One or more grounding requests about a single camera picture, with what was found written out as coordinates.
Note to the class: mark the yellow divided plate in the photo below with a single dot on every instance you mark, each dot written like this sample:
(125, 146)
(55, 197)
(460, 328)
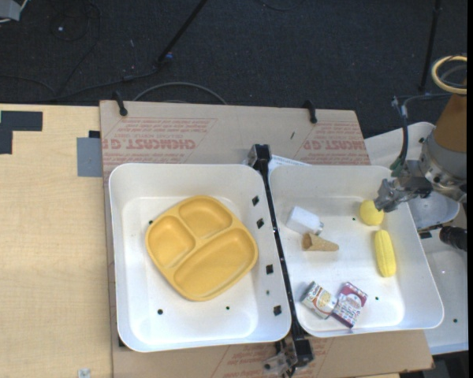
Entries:
(201, 250)

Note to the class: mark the black cylinder on white bracket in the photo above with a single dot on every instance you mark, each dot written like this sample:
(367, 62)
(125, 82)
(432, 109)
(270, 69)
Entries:
(453, 236)

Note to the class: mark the brown cardboard board, red print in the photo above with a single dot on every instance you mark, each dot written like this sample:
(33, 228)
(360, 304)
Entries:
(228, 136)

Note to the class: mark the yellow lemon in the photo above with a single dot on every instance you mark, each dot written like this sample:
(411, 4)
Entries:
(369, 214)

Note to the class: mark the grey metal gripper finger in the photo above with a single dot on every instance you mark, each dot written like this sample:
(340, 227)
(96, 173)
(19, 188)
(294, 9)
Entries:
(382, 195)
(394, 204)

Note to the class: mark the white and orange carton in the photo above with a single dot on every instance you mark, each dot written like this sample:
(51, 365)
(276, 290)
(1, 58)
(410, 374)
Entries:
(318, 299)

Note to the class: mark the white plastic tray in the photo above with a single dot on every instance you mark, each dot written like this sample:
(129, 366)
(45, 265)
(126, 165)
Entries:
(351, 266)
(150, 321)

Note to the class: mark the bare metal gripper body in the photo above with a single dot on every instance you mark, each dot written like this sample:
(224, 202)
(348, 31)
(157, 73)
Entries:
(437, 181)

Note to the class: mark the red and white carton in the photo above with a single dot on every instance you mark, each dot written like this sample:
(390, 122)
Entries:
(351, 303)

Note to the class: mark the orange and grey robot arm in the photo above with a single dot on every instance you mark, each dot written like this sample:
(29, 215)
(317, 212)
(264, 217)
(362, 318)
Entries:
(453, 124)

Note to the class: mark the thin black and white rod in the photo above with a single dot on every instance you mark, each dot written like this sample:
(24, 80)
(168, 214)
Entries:
(278, 242)

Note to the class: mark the yellow corn cob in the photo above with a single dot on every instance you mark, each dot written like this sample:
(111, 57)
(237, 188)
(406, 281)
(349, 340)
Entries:
(385, 254)

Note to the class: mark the tan ice cream cone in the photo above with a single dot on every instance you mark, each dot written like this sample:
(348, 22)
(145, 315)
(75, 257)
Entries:
(317, 243)

